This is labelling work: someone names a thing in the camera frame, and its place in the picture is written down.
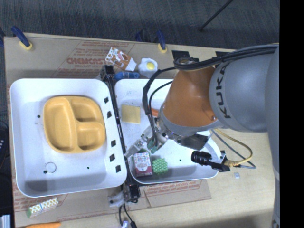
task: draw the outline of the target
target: yellow divided plate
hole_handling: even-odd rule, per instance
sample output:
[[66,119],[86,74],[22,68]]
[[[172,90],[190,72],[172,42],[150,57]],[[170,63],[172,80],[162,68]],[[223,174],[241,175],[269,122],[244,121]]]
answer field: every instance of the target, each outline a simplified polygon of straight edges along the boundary
[[48,144],[61,153],[100,148],[105,142],[105,122],[99,105],[83,96],[57,96],[43,108]]

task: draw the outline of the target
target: black metal bar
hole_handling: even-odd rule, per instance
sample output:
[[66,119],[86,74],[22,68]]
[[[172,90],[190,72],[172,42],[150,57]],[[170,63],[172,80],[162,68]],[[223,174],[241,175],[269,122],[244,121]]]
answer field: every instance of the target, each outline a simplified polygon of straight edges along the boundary
[[205,24],[199,27],[199,31],[202,32],[203,29],[221,12],[227,7],[233,0],[226,2]]

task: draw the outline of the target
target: green textured object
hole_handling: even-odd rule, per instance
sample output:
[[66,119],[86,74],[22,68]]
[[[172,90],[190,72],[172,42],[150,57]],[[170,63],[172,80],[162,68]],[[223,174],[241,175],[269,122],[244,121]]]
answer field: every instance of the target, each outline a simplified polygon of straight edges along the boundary
[[168,171],[168,163],[165,159],[156,159],[152,162],[152,168],[155,174],[162,175]]

